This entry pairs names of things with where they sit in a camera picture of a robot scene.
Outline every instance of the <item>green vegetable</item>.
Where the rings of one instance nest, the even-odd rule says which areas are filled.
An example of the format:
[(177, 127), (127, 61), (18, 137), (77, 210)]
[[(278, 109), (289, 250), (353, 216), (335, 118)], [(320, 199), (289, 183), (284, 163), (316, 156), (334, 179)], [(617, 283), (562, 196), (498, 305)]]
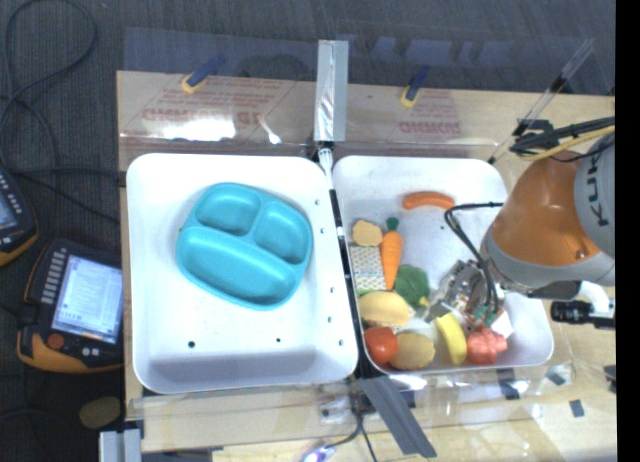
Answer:
[(429, 305), (429, 279), (426, 272), (420, 268), (400, 265), (395, 290), (414, 309)]

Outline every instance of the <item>wooden table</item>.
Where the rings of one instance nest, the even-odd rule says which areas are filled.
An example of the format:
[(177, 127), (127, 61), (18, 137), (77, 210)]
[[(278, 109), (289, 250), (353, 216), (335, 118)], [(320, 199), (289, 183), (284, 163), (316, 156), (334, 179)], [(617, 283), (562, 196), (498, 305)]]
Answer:
[[(119, 72), (121, 135), (140, 128), (141, 112), (145, 108), (157, 108), (163, 98), (171, 100), (170, 89), (179, 78), (158, 73)], [(251, 89), (250, 83), (245, 85), (247, 90)], [(268, 109), (256, 104), (247, 107), (245, 103), (249, 113), (240, 118), (237, 109), (232, 111), (243, 138), (240, 151), (303, 152), (313, 121), (315, 84), (278, 81), (273, 90), (277, 94), (266, 98)], [(350, 128), (348, 142), (342, 145), (346, 151), (366, 152), (374, 148), (389, 154), (482, 159), (493, 153), (513, 129), (516, 119), (524, 116), (539, 98), (537, 94), (528, 93), (428, 90), (423, 91), (419, 108), (407, 112), (397, 101), (401, 92), (397, 88), (350, 85), (348, 92)], [(205, 104), (194, 108), (213, 107)], [(267, 135), (258, 122), (260, 115), (273, 131), (283, 135), (281, 146), (265, 145)], [(608, 96), (558, 95), (543, 112), (544, 118), (557, 127), (613, 115), (615, 98)], [(243, 133), (243, 126), (250, 126), (251, 130)], [(211, 143), (167, 144), (159, 139), (143, 140), (139, 134), (121, 136), (119, 146), (123, 172), (135, 157), (146, 152), (238, 150), (233, 145), (216, 147)], [(512, 155), (505, 155), (496, 163), (508, 189), (526, 167), (526, 162)], [(338, 440), (352, 432), (355, 419), (351, 415), (330, 414), (327, 420), (322, 413), (348, 395), (346, 383), (147, 396), (132, 366), (125, 188), (121, 192), (121, 217), (125, 294), (129, 306), (125, 307), (125, 400), (128, 418), (143, 420), (143, 452), (219, 447), (221, 449), (211, 453), (212, 460), (290, 461), (299, 460), (321, 439)], [(611, 296), (615, 293), (613, 288), (606, 291)], [(429, 385), (416, 394), (414, 414), (434, 445), (438, 460), (617, 458), (616, 394), (610, 390), (603, 369), (616, 364), (615, 331), (554, 322), (551, 328), (555, 350), (548, 363), (514, 372), (519, 399), (507, 399), (500, 392), (495, 375), (443, 375), (428, 379)], [(364, 426), (379, 461), (421, 458), (404, 456), (377, 414), (366, 417)], [(370, 460), (364, 437), (360, 435), (340, 446), (332, 460)]]

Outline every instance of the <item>blue and yellow clamp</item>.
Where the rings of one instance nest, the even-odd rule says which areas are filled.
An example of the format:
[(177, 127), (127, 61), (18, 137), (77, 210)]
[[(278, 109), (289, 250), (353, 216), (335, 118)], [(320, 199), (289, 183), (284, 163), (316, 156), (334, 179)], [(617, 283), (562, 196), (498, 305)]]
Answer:
[(188, 94), (193, 94), (200, 90), (204, 87), (204, 84), (207, 83), (207, 76), (215, 73), (223, 64), (224, 59), (222, 57), (213, 57), (212, 59), (207, 60), (193, 73), (182, 79), (182, 90)]
[(420, 92), (420, 87), (422, 87), (422, 83), (427, 77), (427, 73), (429, 72), (429, 66), (422, 66), (420, 70), (411, 77), (409, 83), (402, 91), (402, 96), (400, 96), (400, 103), (402, 106), (411, 108), (418, 101), (418, 93)]

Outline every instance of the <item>device screen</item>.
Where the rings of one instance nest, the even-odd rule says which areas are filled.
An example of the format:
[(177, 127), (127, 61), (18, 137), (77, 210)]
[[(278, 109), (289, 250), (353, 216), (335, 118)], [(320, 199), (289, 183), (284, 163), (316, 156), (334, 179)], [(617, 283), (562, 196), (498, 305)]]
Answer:
[(70, 255), (52, 327), (115, 344), (122, 317), (122, 270)]
[(5, 198), (0, 195), (0, 230), (13, 227), (18, 223)]

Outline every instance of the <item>wooden surface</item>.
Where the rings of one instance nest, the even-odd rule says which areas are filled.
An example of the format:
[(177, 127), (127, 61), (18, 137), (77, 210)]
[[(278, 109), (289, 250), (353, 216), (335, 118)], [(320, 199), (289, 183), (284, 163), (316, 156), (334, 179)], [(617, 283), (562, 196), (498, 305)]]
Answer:
[[(167, 79), (167, 75), (162, 74), (118, 74), (121, 131), (132, 117), (157, 97)], [(300, 105), (313, 104), (314, 91), (308, 84), (295, 85), (291, 90), (294, 91), (293, 96), (289, 95), (287, 104), (295, 107), (280, 110), (281, 126), (286, 126), (287, 122), (300, 122), (297, 116)], [(455, 149), (466, 156), (478, 158), (490, 155), (496, 142), (504, 140), (513, 129), (516, 118), (524, 115), (539, 98), (536, 94), (521, 93), (444, 92), (444, 101), (452, 107), (448, 109), (446, 122), (450, 125), (459, 123), (460, 132), (455, 134), (457, 141), (453, 136), (449, 139), (436, 137), (430, 149), (434, 153), (440, 153), (443, 147)], [(382, 139), (385, 133), (392, 134), (389, 138), (392, 149), (406, 147), (415, 150), (416, 146), (403, 146), (406, 141), (402, 140), (399, 146), (393, 145), (393, 134), (401, 136), (399, 123), (405, 115), (395, 102), (398, 93), (399, 90), (393, 87), (350, 86), (350, 122), (356, 125), (354, 133), (358, 133), (358, 126), (367, 122), (368, 133), (374, 139)], [(433, 101), (433, 97), (426, 95), (425, 101)], [(545, 109), (544, 118), (561, 126), (612, 116), (615, 115), (614, 101), (612, 97), (559, 95)], [(382, 121), (375, 119), (376, 109), (370, 108), (372, 104), (380, 106)], [(291, 118), (287, 117), (287, 112), (291, 113)], [(122, 171), (137, 155), (158, 149), (153, 144), (149, 145), (149, 141), (138, 142), (141, 141), (121, 137)], [(428, 138), (421, 142), (425, 147), (428, 143)], [(526, 166), (525, 162), (510, 155), (496, 164), (508, 188)], [(130, 306), (124, 188), (121, 206), (126, 303)], [(607, 289), (607, 292), (613, 295), (615, 290)], [(416, 395), (415, 416), (434, 445), (438, 460), (616, 460), (616, 395), (609, 389), (603, 370), (605, 365), (616, 363), (615, 331), (596, 330), (591, 325), (552, 323), (551, 326), (555, 350), (548, 364), (516, 372), (520, 399), (505, 399), (496, 391), (496, 382), (485, 379), (485, 376), (477, 380), (473, 376), (460, 378), (459, 382), (456, 382), (455, 375), (446, 376), (430, 381), (429, 387)], [(144, 418), (142, 447), (145, 452), (223, 447), (213, 451), (212, 460), (297, 461), (320, 439), (338, 440), (355, 426), (353, 417), (349, 415), (333, 422), (322, 416), (321, 407), (333, 396), (332, 393), (336, 397), (346, 396), (341, 385), (335, 389), (271, 388), (143, 397), (143, 389), (131, 361), (130, 307), (125, 308), (125, 329), (128, 341), (126, 406), (131, 419)], [(547, 372), (561, 375), (564, 383), (554, 383), (545, 376)], [(370, 433), (379, 461), (420, 459), (402, 454), (377, 415), (366, 418), (365, 429)], [(332, 458), (336, 461), (369, 459), (362, 435), (340, 446)]]

